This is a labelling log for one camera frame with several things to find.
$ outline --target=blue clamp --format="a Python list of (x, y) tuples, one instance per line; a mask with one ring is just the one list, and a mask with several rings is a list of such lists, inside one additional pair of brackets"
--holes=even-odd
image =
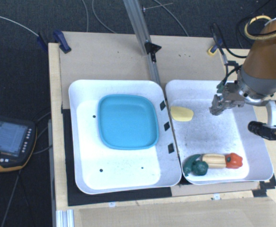
[(56, 42), (60, 43), (60, 49), (66, 54), (71, 51), (71, 48), (68, 46), (64, 34), (61, 30), (54, 30), (53, 37)]

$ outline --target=wooden table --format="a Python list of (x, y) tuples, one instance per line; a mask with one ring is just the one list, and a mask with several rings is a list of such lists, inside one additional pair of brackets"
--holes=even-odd
[[(64, 54), (58, 44), (49, 44), (54, 211), (60, 214), (73, 211), (75, 227), (161, 227), (192, 223), (200, 226), (276, 226), (276, 189), (268, 190), (268, 197), (255, 198), (251, 190), (260, 189), (259, 182), (176, 185), (171, 187), (170, 198), (69, 207), (61, 112), (61, 108), (69, 108), (69, 85), (77, 79), (149, 80), (150, 75), (135, 35), (77, 32), (64, 32), (64, 35), (72, 48), (70, 53)], [(212, 57), (206, 53), (213, 45), (211, 38), (152, 36), (151, 39), (162, 46), (157, 53), (157, 65), (163, 89), (172, 79), (221, 80), (224, 77), (219, 54)], [(248, 50), (234, 52), (247, 54)], [(242, 59), (227, 56), (229, 60), (243, 63)], [(255, 108), (255, 111), (259, 121), (267, 121), (265, 108)], [(266, 146), (276, 177), (276, 141), (266, 140)]]

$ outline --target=black cable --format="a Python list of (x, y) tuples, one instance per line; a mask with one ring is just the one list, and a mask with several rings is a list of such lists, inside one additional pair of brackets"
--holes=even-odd
[(3, 218), (3, 221), (2, 221), (1, 227), (4, 227), (4, 225), (5, 225), (5, 220), (6, 220), (6, 217), (7, 217), (8, 212), (9, 212), (9, 208), (10, 208), (11, 201), (12, 201), (12, 199), (13, 199), (13, 197), (14, 197), (14, 194), (15, 194), (15, 190), (16, 190), (16, 186), (17, 186), (17, 184), (18, 184), (19, 178), (20, 178), (21, 170), (22, 170), (22, 169), (20, 169), (20, 170), (18, 171), (18, 175), (17, 175), (16, 181), (15, 181), (14, 187), (13, 187), (13, 191), (11, 192), (11, 196), (10, 196), (10, 198), (9, 198), (9, 203), (8, 203), (8, 205), (7, 205), (7, 208), (6, 208), (6, 211), (5, 211), (5, 214), (4, 214), (4, 218)]
[(232, 73), (234, 73), (235, 71), (240, 70), (241, 67), (242, 67), (242, 65), (240, 65), (240, 66), (235, 67), (234, 69), (232, 69), (229, 73), (227, 73), (227, 75), (224, 77), (224, 79), (221, 81), (221, 83), (223, 83), (223, 85), (225, 85), (226, 82), (227, 82), (228, 77), (229, 77)]
[[(46, 132), (46, 130), (48, 130), (48, 126), (46, 126), (46, 127), (39, 133), (39, 135), (37, 136), (36, 141), (37, 141), (38, 139), (40, 139), (40, 137)], [(50, 149), (52, 146), (53, 146), (53, 145), (50, 145), (50, 146), (48, 146), (48, 147), (46, 147), (46, 148), (44, 148), (44, 149), (41, 149), (41, 150), (39, 150), (39, 151), (36, 151), (36, 152), (33, 153), (33, 155), (40, 154), (40, 153), (42, 153), (42, 152), (44, 152), (44, 151)]]
[[(174, 19), (175, 21), (180, 25), (180, 27), (182, 28), (182, 30), (184, 31), (184, 33), (186, 34), (186, 36), (189, 36), (188, 35), (188, 32), (186, 31), (186, 29), (184, 28), (184, 26), (180, 23), (180, 21), (176, 18), (176, 16), (173, 15), (173, 13), (167, 9), (165, 6), (163, 6), (160, 2), (158, 2), (157, 0), (152, 0), (154, 1), (155, 3), (159, 4), (160, 6), (162, 6), (163, 9), (165, 9)], [(91, 2), (91, 9), (92, 9), (92, 12), (94, 14), (94, 16), (96, 17), (97, 21), (104, 27), (106, 28), (107, 30), (109, 30), (110, 32), (114, 33), (114, 34), (117, 34), (116, 31), (112, 30), (111, 28), (109, 28), (108, 26), (106, 26), (101, 20), (100, 18), (97, 16), (96, 14), (96, 11), (95, 11), (95, 6), (94, 6), (94, 3), (95, 3), (95, 0), (92, 0)]]
[(49, 109), (49, 108), (51, 108), (51, 107), (48, 106), (48, 107), (46, 107), (46, 108), (41, 109), (40, 111), (38, 111), (38, 112), (32, 117), (31, 121), (34, 121), (35, 118), (36, 118), (41, 112), (43, 112), (43, 111), (45, 111), (45, 110), (47, 110), (47, 109)]
[(253, 18), (253, 15), (255, 13), (257, 13), (261, 8), (265, 7), (270, 1), (272, 0), (268, 0), (266, 1), (262, 6), (260, 6), (259, 8), (257, 8), (255, 11), (251, 12), (250, 14), (248, 14), (246, 17), (242, 18), (237, 24), (236, 24), (236, 38), (237, 38), (237, 41), (240, 45), (241, 48), (243, 48), (241, 42), (239, 41), (239, 37), (238, 37), (238, 32), (240, 33), (240, 35), (249, 43), (251, 44), (251, 42), (248, 40), (248, 38), (245, 36), (244, 33), (242, 33), (240, 31), (240, 24), (243, 23), (244, 21), (246, 20), (249, 20), (249, 19), (252, 19)]
[(35, 220), (34, 220), (34, 215), (33, 215), (33, 211), (32, 211), (32, 208), (28, 202), (28, 198), (27, 198), (27, 194), (26, 194), (26, 190), (25, 190), (25, 187), (24, 187), (24, 184), (23, 184), (23, 180), (22, 180), (22, 177), (19, 175), (20, 177), (20, 184), (22, 186), (22, 189), (23, 189), (23, 193), (24, 193), (24, 196), (25, 196), (25, 201), (26, 201), (26, 204), (28, 206), (28, 210), (29, 210), (29, 214), (31, 216), (31, 219), (33, 221), (33, 226), (36, 227), (36, 224), (35, 224)]
[(273, 35), (275, 33), (276, 33), (276, 30), (271, 31), (269, 33), (264, 33), (264, 34), (252, 34), (252, 33), (250, 33), (250, 35), (252, 35), (252, 36), (262, 36), (262, 35)]
[(267, 12), (267, 14), (270, 14), (272, 11), (274, 11), (276, 9), (276, 5), (271, 9), (271, 10), (269, 10), (268, 12)]
[(40, 154), (40, 153), (42, 153), (42, 152), (45, 152), (45, 151), (47, 151), (48, 149), (50, 149), (51, 147), (53, 147), (53, 145), (50, 145), (50, 146), (48, 146), (48, 147), (46, 147), (46, 148), (44, 148), (44, 149), (42, 149), (42, 150), (36, 151), (36, 152), (33, 153), (33, 155), (37, 155), (37, 154)]
[(36, 124), (38, 124), (41, 120), (43, 120), (46, 116), (51, 115), (52, 112), (47, 112), (46, 114), (44, 114), (43, 116), (41, 116), (40, 118), (38, 118), (37, 120), (35, 120)]
[(221, 38), (221, 40), (222, 40), (222, 43), (223, 43), (225, 49), (229, 52), (229, 54), (231, 54), (232, 56), (237, 57), (237, 58), (246, 58), (246, 57), (247, 57), (247, 56), (242, 56), (242, 55), (236, 55), (235, 53), (233, 53), (233, 52), (229, 49), (229, 47), (227, 46), (226, 41), (225, 41), (225, 39), (224, 39), (224, 36), (223, 36), (223, 34), (222, 34), (222, 32), (221, 32), (219, 26), (218, 26), (216, 23), (213, 23), (213, 25), (212, 25), (212, 31), (213, 31), (214, 33), (215, 33), (215, 30), (214, 30), (215, 28), (218, 30), (219, 35), (220, 35), (220, 38)]

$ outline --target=blue square dish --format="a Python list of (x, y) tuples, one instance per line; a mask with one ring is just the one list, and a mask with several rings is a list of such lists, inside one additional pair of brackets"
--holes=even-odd
[(142, 96), (103, 97), (98, 104), (98, 128), (103, 143), (113, 149), (146, 149), (159, 139), (155, 108)]

